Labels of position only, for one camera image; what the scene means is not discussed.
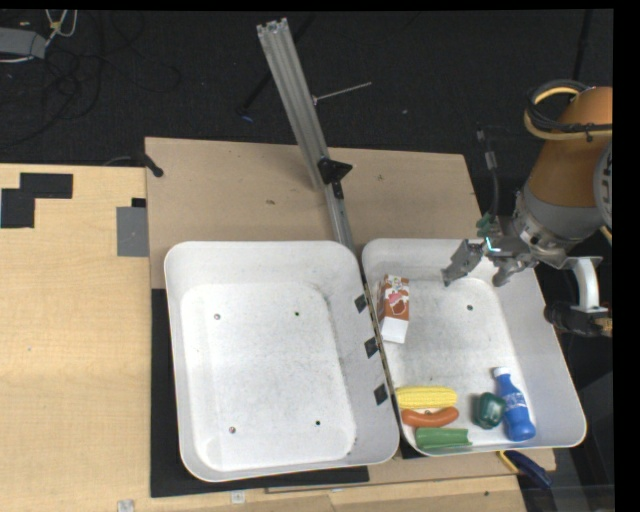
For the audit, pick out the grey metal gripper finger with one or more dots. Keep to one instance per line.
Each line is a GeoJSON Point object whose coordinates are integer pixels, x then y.
{"type": "Point", "coordinates": [507, 272]}
{"type": "Point", "coordinates": [462, 260]}

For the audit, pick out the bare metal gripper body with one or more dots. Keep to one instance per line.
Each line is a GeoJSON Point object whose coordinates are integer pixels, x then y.
{"type": "Point", "coordinates": [520, 247]}

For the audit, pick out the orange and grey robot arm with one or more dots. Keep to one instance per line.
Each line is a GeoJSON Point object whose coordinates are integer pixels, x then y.
{"type": "Point", "coordinates": [570, 165]}

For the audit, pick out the white plastic tray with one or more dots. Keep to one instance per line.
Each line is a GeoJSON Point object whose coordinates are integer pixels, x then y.
{"type": "Point", "coordinates": [460, 340]}
{"type": "Point", "coordinates": [265, 380]}

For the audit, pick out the brown and white carton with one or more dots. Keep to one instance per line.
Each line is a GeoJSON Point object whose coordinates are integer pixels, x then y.
{"type": "Point", "coordinates": [395, 310]}

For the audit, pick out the blue bottle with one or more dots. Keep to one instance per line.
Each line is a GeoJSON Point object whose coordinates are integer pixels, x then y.
{"type": "Point", "coordinates": [515, 407]}

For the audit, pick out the dark green can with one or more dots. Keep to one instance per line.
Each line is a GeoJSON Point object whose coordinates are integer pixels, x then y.
{"type": "Point", "coordinates": [488, 411]}

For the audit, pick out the yellow corn cob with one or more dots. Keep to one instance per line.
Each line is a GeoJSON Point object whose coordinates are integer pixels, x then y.
{"type": "Point", "coordinates": [426, 397]}

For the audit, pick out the orange sausage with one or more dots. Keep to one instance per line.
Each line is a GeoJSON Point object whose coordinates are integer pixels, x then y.
{"type": "Point", "coordinates": [430, 418]}

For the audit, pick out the green pepper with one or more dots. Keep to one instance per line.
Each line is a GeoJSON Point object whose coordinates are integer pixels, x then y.
{"type": "Point", "coordinates": [440, 438]}

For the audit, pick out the brown cardboard board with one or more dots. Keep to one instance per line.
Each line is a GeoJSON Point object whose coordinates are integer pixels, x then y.
{"type": "Point", "coordinates": [240, 200]}

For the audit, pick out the black cylinder on white bracket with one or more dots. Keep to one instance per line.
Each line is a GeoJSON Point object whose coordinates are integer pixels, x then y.
{"type": "Point", "coordinates": [587, 280]}

